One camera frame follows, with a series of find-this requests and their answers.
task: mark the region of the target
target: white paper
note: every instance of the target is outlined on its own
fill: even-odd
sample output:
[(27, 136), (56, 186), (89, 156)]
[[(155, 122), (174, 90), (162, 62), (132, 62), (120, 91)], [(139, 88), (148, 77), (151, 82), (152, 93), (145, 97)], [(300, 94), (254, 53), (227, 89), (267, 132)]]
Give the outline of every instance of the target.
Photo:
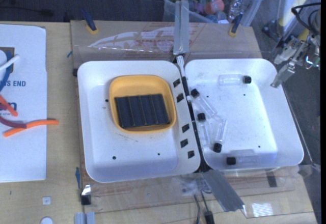
[[(20, 58), (0, 92), (18, 116), (7, 110), (0, 110), (0, 116), (23, 123), (47, 119), (46, 30), (0, 24), (0, 50), (2, 47), (13, 47)], [(0, 65), (6, 61), (6, 56), (0, 54)], [(0, 71), (0, 80), (4, 73)], [(3, 137), (9, 129), (0, 124), (0, 182), (45, 180), (46, 126)]]

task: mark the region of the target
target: black cap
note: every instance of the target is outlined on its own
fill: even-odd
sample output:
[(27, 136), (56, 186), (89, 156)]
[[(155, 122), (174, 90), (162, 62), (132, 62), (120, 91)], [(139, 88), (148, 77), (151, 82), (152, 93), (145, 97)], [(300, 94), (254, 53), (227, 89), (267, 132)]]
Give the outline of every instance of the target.
[(204, 113), (197, 114), (197, 117), (199, 122), (206, 121), (206, 116)]
[(235, 157), (227, 157), (226, 158), (226, 164), (227, 165), (235, 165), (235, 163), (236, 163)]
[(216, 152), (216, 153), (220, 153), (221, 150), (222, 150), (222, 145), (219, 144), (219, 143), (215, 143), (214, 147), (213, 147), (213, 151)]
[(192, 89), (192, 91), (190, 92), (190, 94), (191, 94), (191, 96), (192, 96), (193, 98), (197, 98), (197, 97), (199, 97), (199, 92), (197, 91), (196, 88), (195, 88), (195, 89)]
[(251, 77), (248, 75), (243, 76), (243, 83), (251, 83)]

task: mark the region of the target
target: clear plastic tube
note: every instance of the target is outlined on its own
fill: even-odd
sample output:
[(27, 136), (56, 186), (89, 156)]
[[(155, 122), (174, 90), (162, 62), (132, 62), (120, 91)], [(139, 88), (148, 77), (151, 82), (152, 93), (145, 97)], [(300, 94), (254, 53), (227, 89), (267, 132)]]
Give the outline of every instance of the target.
[(193, 102), (194, 104), (198, 107), (201, 108), (201, 110), (204, 112), (205, 116), (207, 118), (212, 118), (214, 115), (217, 114), (216, 110), (214, 107), (208, 103), (205, 97), (202, 97), (197, 89), (193, 89), (191, 91), (191, 96), (193, 97)]
[(220, 86), (230, 86), (230, 85), (240, 85), (240, 84), (251, 83), (251, 77), (247, 75), (220, 75), (219, 76), (219, 85)]
[(255, 164), (258, 162), (257, 156), (235, 156), (235, 157), (227, 157), (226, 163), (227, 165), (235, 165), (235, 164)]
[(198, 116), (198, 134), (201, 140), (202, 147), (210, 144), (209, 130), (206, 117), (204, 113), (200, 113)]
[(212, 131), (211, 131), (211, 139), (212, 139), (212, 149), (214, 152), (221, 152), (222, 145), (225, 141), (225, 126), (226, 120), (215, 115), (211, 120)]

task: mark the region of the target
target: yellow bowl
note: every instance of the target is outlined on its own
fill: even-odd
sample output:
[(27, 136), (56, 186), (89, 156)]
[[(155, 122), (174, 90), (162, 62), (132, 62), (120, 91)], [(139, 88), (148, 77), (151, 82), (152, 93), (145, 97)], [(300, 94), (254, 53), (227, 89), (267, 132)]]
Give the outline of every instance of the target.
[[(113, 121), (117, 128), (125, 133), (148, 134), (170, 129), (177, 120), (173, 96), (168, 83), (155, 75), (128, 75), (119, 76), (112, 80), (109, 87), (109, 99)], [(161, 125), (122, 128), (119, 125), (119, 117), (114, 98), (162, 94), (167, 109), (170, 123)]]

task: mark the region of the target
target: wooden table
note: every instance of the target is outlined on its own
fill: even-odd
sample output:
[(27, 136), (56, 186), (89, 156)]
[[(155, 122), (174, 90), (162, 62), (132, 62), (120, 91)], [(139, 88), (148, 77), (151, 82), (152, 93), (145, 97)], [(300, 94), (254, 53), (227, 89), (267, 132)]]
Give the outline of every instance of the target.
[[(82, 212), (80, 190), (75, 171), (80, 167), (79, 132), (77, 120), (75, 77), (72, 75), (72, 51), (70, 24), (42, 22), (1, 22), (10, 24), (37, 25), (47, 32), (48, 73), (48, 117), (58, 119), (58, 127), (48, 127), (47, 178), (45, 181), (1, 183), (0, 223), (36, 224), (49, 216), (53, 223), (73, 223), (74, 214)], [(247, 41), (258, 47), (253, 30), (244, 28)], [(306, 213), (286, 214), (261, 218), (245, 218), (241, 211), (215, 214), (216, 223), (316, 223), (315, 216), (303, 181), (295, 179), (295, 190), (285, 192), (285, 208), (302, 207)], [(42, 203), (43, 197), (50, 197), (49, 205)], [(262, 203), (276, 200), (277, 194), (244, 197), (249, 203), (257, 199)], [(173, 223), (195, 223), (194, 203), (177, 206), (155, 207), (137, 210), (97, 213), (96, 224), (101, 223), (164, 223), (165, 216), (182, 219), (179, 216), (192, 212), (192, 218)]]

